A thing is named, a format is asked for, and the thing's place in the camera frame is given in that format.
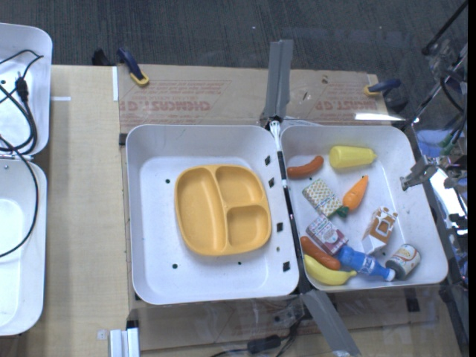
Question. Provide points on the yellow divided plate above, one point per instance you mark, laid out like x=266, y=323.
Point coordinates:
x=197, y=210

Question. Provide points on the pink and white carton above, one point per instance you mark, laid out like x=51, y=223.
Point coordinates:
x=325, y=233

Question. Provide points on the blue bottle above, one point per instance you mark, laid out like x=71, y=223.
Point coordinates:
x=359, y=262

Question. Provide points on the dotted pattern carton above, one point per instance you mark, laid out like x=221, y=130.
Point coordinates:
x=321, y=197

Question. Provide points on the small white and orange can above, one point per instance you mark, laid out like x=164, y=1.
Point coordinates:
x=405, y=259

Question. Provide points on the thin black and white rod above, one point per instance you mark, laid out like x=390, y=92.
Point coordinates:
x=286, y=195

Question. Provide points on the orange toy carrot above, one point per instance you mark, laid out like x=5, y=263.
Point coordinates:
x=356, y=193

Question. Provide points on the yellow banana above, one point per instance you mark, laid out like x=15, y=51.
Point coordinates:
x=325, y=273

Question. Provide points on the brown toy sausage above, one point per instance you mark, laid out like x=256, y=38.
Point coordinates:
x=305, y=167
x=320, y=254

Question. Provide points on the brown cardboard board red print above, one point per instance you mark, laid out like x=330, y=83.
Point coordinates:
x=238, y=95

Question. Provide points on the white plastic tray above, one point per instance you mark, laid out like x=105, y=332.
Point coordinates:
x=156, y=236
x=15, y=292
x=41, y=87
x=409, y=214

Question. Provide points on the yellow squeeze bottle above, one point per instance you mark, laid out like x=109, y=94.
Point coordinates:
x=349, y=157

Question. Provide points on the orange and white carton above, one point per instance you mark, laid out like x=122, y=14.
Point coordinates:
x=381, y=231

